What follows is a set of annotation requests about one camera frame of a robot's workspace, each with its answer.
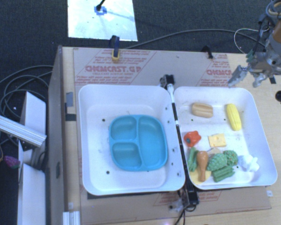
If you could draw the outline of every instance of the black carpet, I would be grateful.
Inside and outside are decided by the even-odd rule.
[[[258,28],[258,17],[264,13],[270,0],[133,0],[139,43],[169,33],[193,29]],[[255,32],[243,33],[256,37]],[[237,36],[237,42],[247,53],[254,42]],[[125,48],[137,42],[121,42]],[[58,45],[80,47],[107,47],[107,40],[75,39],[67,36],[67,0],[0,0],[0,81],[23,68],[53,65]],[[208,45],[213,52],[239,53],[233,43],[233,33],[184,33],[138,49],[200,51]],[[48,68],[36,68],[22,74],[39,75]],[[50,76],[44,76],[49,82]],[[13,84],[14,88],[27,79]],[[0,100],[10,79],[0,84]],[[28,87],[46,97],[46,87],[34,81]],[[10,99],[10,106],[21,114],[24,93]],[[17,120],[10,112],[6,115]],[[6,142],[5,155],[17,157],[17,148]],[[0,164],[0,225],[14,225],[17,217],[17,170]]]

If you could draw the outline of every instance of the white tray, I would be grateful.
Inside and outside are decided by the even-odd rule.
[[[175,93],[177,116],[180,132],[183,136],[197,130],[202,139],[195,145],[197,150],[209,150],[208,136],[224,133],[227,146],[221,150],[234,150],[238,156],[251,154],[257,157],[260,169],[257,172],[246,172],[241,166],[234,166],[235,174],[218,183],[209,177],[196,187],[209,189],[269,186],[276,182],[277,171],[266,141],[258,111],[253,96],[242,88],[212,88],[212,87],[179,87]],[[192,103],[206,103],[213,107],[212,118],[202,118],[192,115]],[[233,103],[237,106],[242,121],[242,129],[233,131],[225,112],[225,105]],[[186,144],[185,155],[188,158]]]
[[[78,129],[81,133],[82,180],[94,195],[179,190],[185,173],[168,92],[157,86],[91,84],[78,95]],[[109,125],[122,115],[149,115],[163,125],[167,145],[166,164],[153,171],[130,172],[112,161]]]

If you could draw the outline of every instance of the wooden table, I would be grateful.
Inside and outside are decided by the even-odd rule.
[[[65,90],[67,86],[73,84],[73,68],[67,66],[73,62],[72,53],[64,53],[64,79]],[[228,54],[229,65],[231,70],[237,67],[237,65],[246,66],[246,58],[243,54]],[[266,138],[276,165],[278,172],[278,179],[275,184],[267,187],[273,194],[270,197],[270,203],[272,209],[270,210],[258,210],[247,211],[237,213],[226,213],[217,215],[205,215],[205,216],[192,216],[186,217],[186,224],[194,225],[281,225],[281,104],[276,101],[275,94],[281,90],[281,77],[277,76],[277,84],[270,84],[269,80],[263,81],[262,85],[258,88],[253,88],[252,82],[254,81],[251,75],[247,77],[237,85],[247,89],[253,96],[256,102],[256,106],[259,112],[259,116],[266,134]],[[67,141],[75,142],[75,123],[67,122],[66,131],[74,131],[73,133],[67,133]],[[78,158],[77,149],[73,147],[67,148],[67,162],[68,164],[77,164]],[[71,174],[71,179],[68,182],[68,200],[74,203],[74,210],[80,209],[79,203],[79,171],[78,166],[68,166],[68,174]],[[165,225],[174,224],[176,218],[159,219],[159,220],[147,220],[138,222],[128,222],[127,225]]]

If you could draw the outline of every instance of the toy chicken leg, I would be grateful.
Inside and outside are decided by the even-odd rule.
[[[197,162],[200,169],[200,181],[205,181],[205,171],[208,163],[208,154],[206,151],[200,151],[197,154]]]

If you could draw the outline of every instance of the cheese slice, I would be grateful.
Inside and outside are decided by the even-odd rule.
[[[226,147],[226,139],[224,133],[208,136],[209,145],[212,148]]]

